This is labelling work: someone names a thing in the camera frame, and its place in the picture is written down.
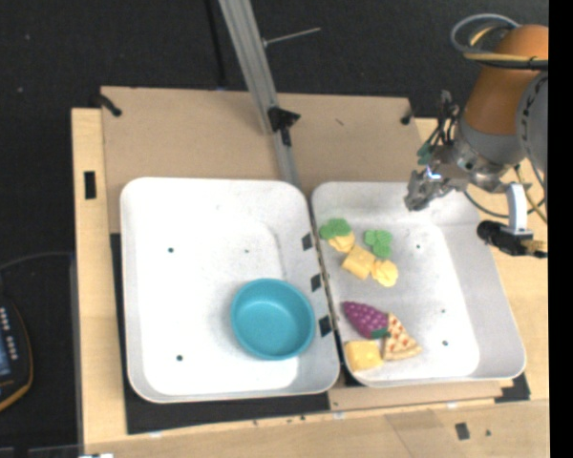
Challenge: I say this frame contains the brown cardboard board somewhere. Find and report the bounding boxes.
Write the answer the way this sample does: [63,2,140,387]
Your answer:
[98,85,517,412]

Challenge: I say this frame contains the blue bowl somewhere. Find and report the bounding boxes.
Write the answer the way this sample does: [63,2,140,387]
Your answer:
[229,277,317,363]

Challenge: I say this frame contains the black cylinder on white bracket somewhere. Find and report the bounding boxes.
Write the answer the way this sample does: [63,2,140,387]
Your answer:
[476,182,548,260]

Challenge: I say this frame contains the purple grapes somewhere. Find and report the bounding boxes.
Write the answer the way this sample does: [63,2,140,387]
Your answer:
[341,300,391,341]

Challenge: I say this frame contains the white plastic tray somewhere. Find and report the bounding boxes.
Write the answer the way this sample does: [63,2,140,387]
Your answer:
[309,180,528,389]
[118,176,342,405]

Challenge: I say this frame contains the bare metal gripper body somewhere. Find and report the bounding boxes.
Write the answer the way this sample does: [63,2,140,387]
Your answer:
[424,144,513,194]

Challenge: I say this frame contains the yellow cheese wedge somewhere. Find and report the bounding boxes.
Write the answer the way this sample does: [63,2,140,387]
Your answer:
[343,339,385,373]

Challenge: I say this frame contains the green and yellow broccoli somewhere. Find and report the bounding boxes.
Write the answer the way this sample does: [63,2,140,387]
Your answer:
[363,228,400,289]
[318,217,357,254]

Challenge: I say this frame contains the yellow cheese block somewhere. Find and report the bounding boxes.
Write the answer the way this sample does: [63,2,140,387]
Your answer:
[340,243,378,281]

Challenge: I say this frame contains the pizza slice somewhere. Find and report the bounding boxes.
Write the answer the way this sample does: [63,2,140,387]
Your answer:
[380,312,424,363]

